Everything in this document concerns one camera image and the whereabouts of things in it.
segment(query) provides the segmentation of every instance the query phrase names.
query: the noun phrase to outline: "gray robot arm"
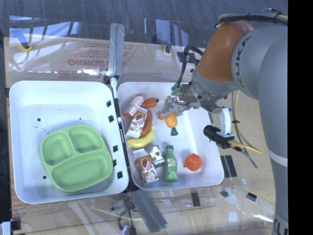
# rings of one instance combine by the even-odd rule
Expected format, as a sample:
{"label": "gray robot arm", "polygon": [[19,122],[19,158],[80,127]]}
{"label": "gray robot arm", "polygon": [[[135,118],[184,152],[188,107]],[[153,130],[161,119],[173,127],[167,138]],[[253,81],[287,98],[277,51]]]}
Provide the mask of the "gray robot arm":
{"label": "gray robot arm", "polygon": [[[173,111],[179,116],[192,107],[221,113],[223,108],[217,102],[235,90],[259,100],[275,182],[273,235],[288,235],[289,229],[286,24],[257,29],[243,21],[221,25],[193,71],[192,80],[178,84],[175,96],[167,98],[162,110],[164,116]],[[213,126],[207,126],[204,134],[222,148],[229,148],[227,141],[233,139]]]}

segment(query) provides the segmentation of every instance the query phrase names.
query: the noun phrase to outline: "green plate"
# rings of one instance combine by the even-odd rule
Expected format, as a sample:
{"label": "green plate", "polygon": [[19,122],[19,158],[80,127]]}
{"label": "green plate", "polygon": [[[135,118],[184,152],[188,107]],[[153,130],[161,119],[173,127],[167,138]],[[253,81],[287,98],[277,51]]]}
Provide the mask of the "green plate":
{"label": "green plate", "polygon": [[94,186],[113,171],[107,145],[89,125],[74,125],[48,134],[40,152],[54,186],[65,192]]}

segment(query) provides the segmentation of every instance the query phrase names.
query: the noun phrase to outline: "black cable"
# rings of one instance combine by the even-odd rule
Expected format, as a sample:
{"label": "black cable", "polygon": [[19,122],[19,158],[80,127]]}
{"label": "black cable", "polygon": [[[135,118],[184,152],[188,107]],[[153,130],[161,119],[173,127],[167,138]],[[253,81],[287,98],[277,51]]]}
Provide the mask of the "black cable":
{"label": "black cable", "polygon": [[247,153],[247,151],[243,151],[240,147],[234,147],[234,149],[236,151],[241,152],[242,154],[244,154],[247,158],[249,158],[249,160],[251,161],[251,163],[253,164],[253,166],[255,168],[258,168],[257,164],[255,163],[255,161],[250,157],[250,155]]}
{"label": "black cable", "polygon": [[123,230],[123,227],[121,225],[121,220],[123,218],[123,215],[128,212],[129,213],[129,217],[130,217],[130,220],[131,220],[131,224],[132,224],[132,227],[134,227],[134,224],[133,224],[133,219],[132,219],[132,215],[131,215],[131,210],[134,211],[134,212],[137,212],[138,210],[135,208],[135,205],[132,204],[132,206],[130,206],[128,209],[126,209],[125,211],[123,211],[121,213],[121,215],[118,217],[118,220],[117,220],[117,224],[118,224],[118,227],[121,229],[121,231]]}
{"label": "black cable", "polygon": [[246,21],[255,21],[255,22],[271,22],[271,23],[282,23],[288,25],[288,18],[286,17],[279,17],[280,15],[283,15],[282,12],[277,11],[276,15],[271,14],[227,14],[225,16],[221,16],[218,19],[218,23],[215,25],[215,27],[221,23],[227,23],[227,22],[234,22],[234,21],[240,21],[240,20],[246,20]]}
{"label": "black cable", "polygon": [[189,58],[192,58],[197,64],[199,63],[199,60],[196,59],[191,53],[188,53]]}
{"label": "black cable", "polygon": [[187,65],[187,56],[189,55],[189,51],[193,51],[193,52],[196,52],[196,53],[198,53],[199,55],[203,55],[203,51],[202,50],[200,50],[200,49],[198,49],[198,48],[196,48],[196,47],[194,47],[194,46],[192,46],[192,45],[187,45],[185,48],[184,48],[184,52],[183,52],[183,55],[184,55],[184,61],[183,61],[183,63],[182,63],[182,65],[181,65],[181,72],[180,72],[180,77],[179,77],[179,79],[178,79],[178,81],[177,81],[177,88],[179,88],[179,86],[180,86],[180,83],[181,83],[181,81],[182,81],[182,77],[183,77],[183,75],[184,75],[184,73],[185,73],[185,69],[186,69],[186,65]]}

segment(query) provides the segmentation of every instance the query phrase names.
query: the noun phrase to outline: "toy banana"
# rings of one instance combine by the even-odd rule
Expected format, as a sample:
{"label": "toy banana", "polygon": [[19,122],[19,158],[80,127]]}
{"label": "toy banana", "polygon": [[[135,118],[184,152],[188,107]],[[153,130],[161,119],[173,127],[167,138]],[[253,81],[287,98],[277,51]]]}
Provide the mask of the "toy banana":
{"label": "toy banana", "polygon": [[154,134],[154,126],[151,126],[151,130],[139,139],[129,139],[126,143],[132,148],[143,148],[146,145],[150,144],[152,140],[155,138]]}

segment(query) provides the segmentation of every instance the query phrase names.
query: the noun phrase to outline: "plastic food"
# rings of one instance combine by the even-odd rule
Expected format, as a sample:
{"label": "plastic food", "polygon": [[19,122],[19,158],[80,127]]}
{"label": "plastic food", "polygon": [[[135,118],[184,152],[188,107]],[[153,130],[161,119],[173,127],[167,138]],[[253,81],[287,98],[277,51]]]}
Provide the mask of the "plastic food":
{"label": "plastic food", "polygon": [[132,117],[139,109],[144,100],[145,99],[142,95],[133,97],[126,106],[126,108],[123,110],[122,115],[124,117]]}
{"label": "plastic food", "polygon": [[176,182],[177,180],[177,160],[174,156],[174,147],[168,145],[166,146],[165,181]]}
{"label": "plastic food", "polygon": [[150,131],[146,135],[139,139],[129,139],[126,141],[126,143],[132,148],[143,148],[147,146],[155,138],[154,128],[154,126],[151,126]]}
{"label": "plastic food", "polygon": [[149,98],[149,99],[143,101],[141,107],[149,109],[149,108],[156,107],[157,103],[158,103],[158,99],[156,99],[156,98]]}
{"label": "plastic food", "polygon": [[136,170],[143,185],[159,180],[157,171],[150,155],[139,157],[135,160]]}
{"label": "plastic food", "polygon": [[200,156],[195,153],[189,155],[184,161],[184,166],[191,171],[199,170],[202,166]]}
{"label": "plastic food", "polygon": [[157,116],[157,118],[160,119],[160,120],[165,120],[165,117],[162,116],[162,113],[160,113],[160,114]]}
{"label": "plastic food", "polygon": [[137,139],[141,136],[141,132],[145,126],[148,110],[139,107],[136,113],[133,115],[132,122],[126,132],[126,136]]}
{"label": "plastic food", "polygon": [[158,145],[155,145],[153,147],[149,147],[146,152],[151,156],[152,162],[155,166],[155,168],[164,165],[165,159],[163,157],[163,154],[160,150],[160,147]]}
{"label": "plastic food", "polygon": [[152,120],[153,120],[152,112],[150,110],[148,110],[145,125],[143,126],[142,131],[141,131],[142,137],[150,131],[151,126],[152,126]]}
{"label": "plastic food", "polygon": [[173,112],[173,113],[171,113],[165,117],[165,123],[168,127],[170,127],[172,129],[171,136],[178,135],[178,132],[175,128],[177,126],[177,118],[176,118],[175,112]]}

